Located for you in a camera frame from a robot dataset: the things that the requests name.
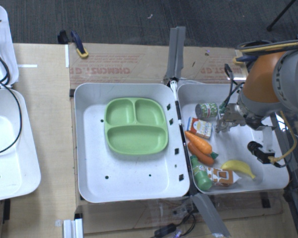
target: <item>white sink basin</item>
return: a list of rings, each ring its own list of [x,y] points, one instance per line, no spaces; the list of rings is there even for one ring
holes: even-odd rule
[[[116,98],[149,98],[161,105],[168,144],[149,155],[119,154],[105,139],[107,104]],[[173,93],[162,84],[86,83],[74,95],[78,187],[91,203],[181,197],[190,180]],[[133,142],[139,148],[142,144]]]
[[[22,132],[18,141],[0,153],[0,200],[33,192],[41,173],[24,98],[17,96],[22,112]],[[0,89],[0,150],[10,145],[19,132],[19,111],[13,96]]]
[[[181,107],[182,121],[184,127],[187,127],[189,117],[196,117],[195,106],[198,103],[215,102],[219,106],[222,101],[228,96],[228,84],[184,84],[178,88],[178,98]],[[230,103],[236,103],[237,94],[233,94]],[[287,168],[276,168],[271,164],[262,164],[257,158],[247,149],[247,144],[250,141],[256,141],[263,144],[263,133],[254,131],[250,127],[237,126],[230,129],[229,132],[216,133],[217,118],[207,118],[205,121],[213,124],[212,135],[209,139],[213,147],[213,151],[219,156],[213,165],[214,168],[220,168],[221,165],[228,160],[241,160],[246,162],[252,172],[256,175],[252,179],[248,175],[238,172],[241,177],[235,184],[229,187],[213,186],[208,191],[203,191],[207,194],[224,194],[243,191],[260,191],[283,189],[289,182],[289,174]],[[271,125],[270,118],[263,121],[265,125]],[[282,155],[275,132],[273,132],[273,150],[276,152],[275,157]]]

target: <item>toy carrot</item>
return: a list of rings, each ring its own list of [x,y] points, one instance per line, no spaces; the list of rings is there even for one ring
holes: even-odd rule
[[[207,154],[201,153],[201,151],[192,142],[188,143],[188,148],[190,152],[193,155],[197,156],[198,160],[203,164],[206,164],[208,166],[212,166],[214,164],[214,159]]]
[[[203,138],[194,135],[188,131],[185,131],[185,136],[200,150],[200,152],[204,154],[211,154],[212,153],[212,145],[210,145],[206,140]]]

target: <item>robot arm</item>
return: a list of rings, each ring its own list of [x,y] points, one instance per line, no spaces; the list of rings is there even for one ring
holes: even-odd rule
[[[238,125],[262,130],[264,146],[250,142],[248,149],[257,153],[261,162],[269,163],[268,157],[274,156],[268,137],[273,128],[263,125],[262,120],[282,110],[298,113],[298,49],[259,56],[237,103],[228,103],[219,113],[215,131],[226,132]]]

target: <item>toy banana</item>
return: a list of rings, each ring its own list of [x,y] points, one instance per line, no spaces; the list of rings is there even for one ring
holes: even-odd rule
[[[232,171],[240,171],[244,174],[247,174],[254,179],[256,176],[252,173],[252,170],[250,169],[250,166],[239,160],[229,160],[226,161],[222,166],[221,169],[226,169],[226,170],[232,170]]]

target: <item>juice box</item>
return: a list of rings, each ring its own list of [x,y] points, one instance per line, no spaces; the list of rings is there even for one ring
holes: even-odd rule
[[[212,123],[189,117],[187,130],[199,137],[209,139],[212,132]]]
[[[240,177],[232,170],[207,168],[208,177],[215,186],[230,186],[236,183]]]

